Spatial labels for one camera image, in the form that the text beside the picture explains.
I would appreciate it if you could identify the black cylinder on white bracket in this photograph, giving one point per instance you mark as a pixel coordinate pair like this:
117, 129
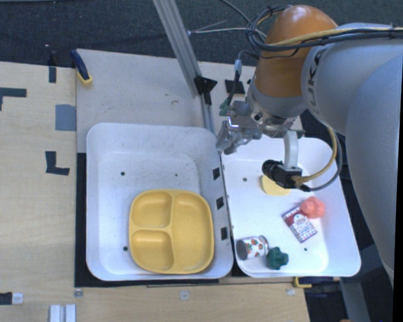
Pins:
284, 174

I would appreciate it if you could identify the yellow divided plate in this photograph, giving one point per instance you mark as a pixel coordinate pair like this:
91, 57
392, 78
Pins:
188, 230

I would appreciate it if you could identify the black block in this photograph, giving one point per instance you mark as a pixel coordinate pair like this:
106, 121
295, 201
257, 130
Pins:
240, 87

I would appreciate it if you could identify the strawberry print can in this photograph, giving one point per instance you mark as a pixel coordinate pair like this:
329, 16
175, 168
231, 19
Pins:
256, 247

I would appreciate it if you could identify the red and white carton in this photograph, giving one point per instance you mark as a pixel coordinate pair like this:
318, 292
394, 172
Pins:
300, 225

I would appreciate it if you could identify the green broccoli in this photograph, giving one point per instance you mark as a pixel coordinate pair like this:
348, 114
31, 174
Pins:
277, 258

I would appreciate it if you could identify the white plastic tray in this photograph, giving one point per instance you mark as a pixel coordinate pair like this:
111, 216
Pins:
113, 200
268, 223

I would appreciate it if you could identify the pink lumpy toy food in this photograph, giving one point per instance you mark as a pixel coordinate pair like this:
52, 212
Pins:
313, 207

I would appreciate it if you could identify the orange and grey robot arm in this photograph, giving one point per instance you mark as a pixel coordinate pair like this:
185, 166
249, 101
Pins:
357, 97

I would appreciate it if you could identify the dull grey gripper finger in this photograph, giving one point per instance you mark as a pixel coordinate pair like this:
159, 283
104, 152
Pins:
237, 143
224, 135

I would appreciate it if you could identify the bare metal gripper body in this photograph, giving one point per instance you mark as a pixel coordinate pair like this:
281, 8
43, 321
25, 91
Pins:
245, 119

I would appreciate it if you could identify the yellow round biscuit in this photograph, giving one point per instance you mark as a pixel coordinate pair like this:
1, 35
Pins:
270, 188

